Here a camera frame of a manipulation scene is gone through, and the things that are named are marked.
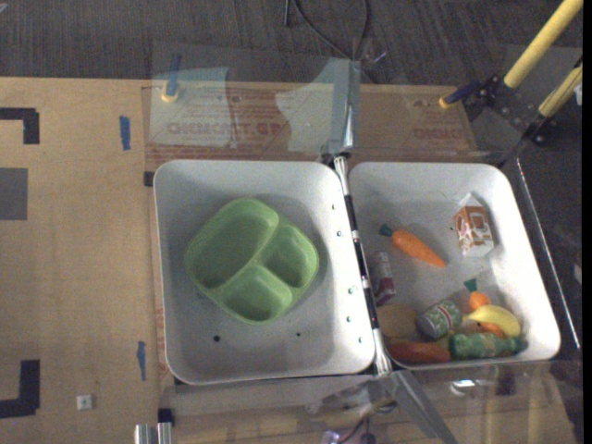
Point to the thin black and white rod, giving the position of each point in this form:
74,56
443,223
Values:
352,220

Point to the green divided plate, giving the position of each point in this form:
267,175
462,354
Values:
231,243

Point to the red and white can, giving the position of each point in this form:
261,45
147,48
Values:
383,278

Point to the brown cardboard board red print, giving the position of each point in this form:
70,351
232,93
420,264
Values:
379,123

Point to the white plastic tray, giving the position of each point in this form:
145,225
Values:
259,359
416,192

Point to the long orange carrot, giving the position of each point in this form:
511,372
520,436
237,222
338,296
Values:
414,245

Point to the tan round bread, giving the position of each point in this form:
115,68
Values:
397,322

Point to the orange and white carton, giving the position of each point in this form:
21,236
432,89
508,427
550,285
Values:
474,231

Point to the green and white can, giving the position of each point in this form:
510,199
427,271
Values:
439,319

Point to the red-orange sausage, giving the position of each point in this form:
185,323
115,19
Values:
418,352

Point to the short orange carrot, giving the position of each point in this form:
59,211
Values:
477,299

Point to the yellow banana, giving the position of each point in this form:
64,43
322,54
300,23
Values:
499,318

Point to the small white square block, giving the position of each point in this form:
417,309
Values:
84,402

